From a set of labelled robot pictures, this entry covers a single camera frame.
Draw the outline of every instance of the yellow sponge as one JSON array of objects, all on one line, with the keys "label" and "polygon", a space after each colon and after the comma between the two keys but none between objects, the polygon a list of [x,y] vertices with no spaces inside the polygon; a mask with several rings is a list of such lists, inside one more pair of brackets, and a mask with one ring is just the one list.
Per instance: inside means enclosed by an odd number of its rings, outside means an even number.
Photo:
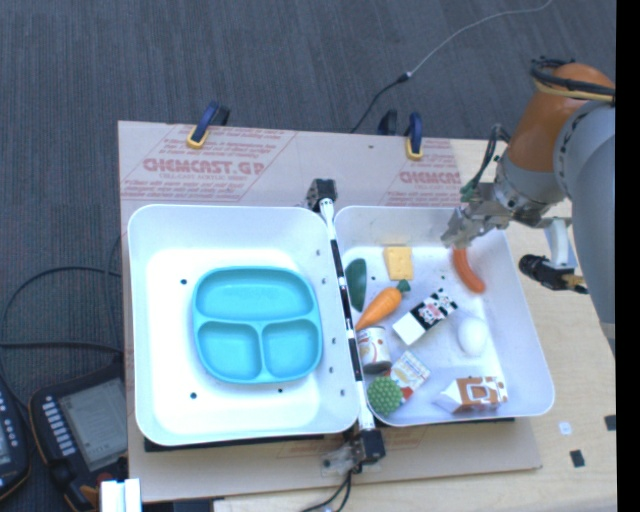
[{"label": "yellow sponge", "polygon": [[389,279],[413,279],[413,263],[411,261],[411,247],[390,246],[383,249],[384,263],[387,266]]}]

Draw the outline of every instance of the green spiky ball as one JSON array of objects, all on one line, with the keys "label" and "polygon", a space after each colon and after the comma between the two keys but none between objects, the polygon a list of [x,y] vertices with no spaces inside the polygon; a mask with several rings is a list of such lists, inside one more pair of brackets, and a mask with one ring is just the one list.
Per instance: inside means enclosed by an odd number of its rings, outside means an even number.
[{"label": "green spiky ball", "polygon": [[372,409],[387,416],[402,403],[402,390],[390,377],[376,377],[367,388],[367,397]]}]

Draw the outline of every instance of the white cable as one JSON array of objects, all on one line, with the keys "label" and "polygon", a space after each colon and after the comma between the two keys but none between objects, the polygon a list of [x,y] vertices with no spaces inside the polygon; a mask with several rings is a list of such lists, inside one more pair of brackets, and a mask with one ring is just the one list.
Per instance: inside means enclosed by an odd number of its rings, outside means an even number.
[{"label": "white cable", "polygon": [[440,50],[444,45],[446,45],[454,37],[462,34],[463,32],[466,32],[467,30],[469,30],[471,28],[477,27],[478,25],[481,25],[482,23],[485,23],[487,21],[493,20],[495,18],[499,18],[501,16],[508,16],[510,14],[528,14],[528,13],[532,13],[532,12],[541,11],[541,10],[546,9],[547,7],[549,7],[549,5],[551,5],[552,2],[553,2],[553,0],[547,0],[546,3],[544,5],[541,5],[540,7],[533,7],[531,9],[520,9],[520,10],[514,10],[514,11],[504,11],[504,12],[499,12],[499,13],[496,13],[496,14],[492,14],[491,16],[487,16],[486,18],[482,18],[481,20],[475,21],[475,22],[471,23],[470,25],[467,25],[466,27],[463,27],[463,28],[457,30],[456,32],[451,34],[449,37],[447,37],[444,41],[442,41],[442,43],[440,43],[438,46],[436,46],[424,59],[422,59],[420,64],[418,64],[413,70],[407,71],[407,75],[409,77],[413,76],[415,74],[415,72],[418,71],[422,67],[422,65],[425,62],[427,62],[433,56],[434,53],[436,53],[438,50]]}]

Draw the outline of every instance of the device screen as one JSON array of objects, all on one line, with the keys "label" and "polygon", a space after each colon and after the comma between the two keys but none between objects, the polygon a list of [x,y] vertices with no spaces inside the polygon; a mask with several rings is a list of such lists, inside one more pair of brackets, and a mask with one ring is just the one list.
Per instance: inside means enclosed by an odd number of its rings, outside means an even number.
[{"label": "device screen", "polygon": [[11,461],[11,454],[9,453],[7,436],[4,435],[4,429],[0,428],[0,465],[9,461]]},{"label": "device screen", "polygon": [[127,409],[121,379],[63,396],[60,406],[89,471],[114,463],[127,450]]}]

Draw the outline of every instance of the white tray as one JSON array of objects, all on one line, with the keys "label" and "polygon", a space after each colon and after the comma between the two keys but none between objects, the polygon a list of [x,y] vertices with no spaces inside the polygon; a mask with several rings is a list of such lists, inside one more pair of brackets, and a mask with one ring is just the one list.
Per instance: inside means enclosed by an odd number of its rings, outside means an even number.
[{"label": "white tray", "polygon": [[[342,432],[359,401],[327,227],[303,208],[151,205],[128,225],[135,413],[165,445]],[[216,380],[194,344],[191,300],[214,268],[271,265],[311,284],[320,309],[320,363],[270,384]]]},{"label": "white tray", "polygon": [[[440,241],[452,209],[350,206],[339,211],[335,225],[344,268],[356,258],[367,263],[366,304],[389,280],[382,250],[387,245],[412,247],[414,279],[400,308],[381,325],[386,328],[392,361],[408,348],[431,370],[415,394],[388,417],[392,426],[412,426],[452,421],[514,418],[545,413],[554,401],[551,376],[522,292],[517,269],[501,231],[473,241],[469,260],[486,283],[481,294],[470,292],[451,264],[451,252]],[[458,309],[426,332],[410,347],[393,331],[392,324],[422,300],[443,287]],[[359,313],[352,308],[354,323]],[[490,339],[480,357],[470,357],[457,341],[457,327],[465,315],[484,320]],[[451,414],[433,403],[454,379],[469,376],[503,377],[508,402],[483,412]],[[369,384],[374,376],[365,374]]]}]

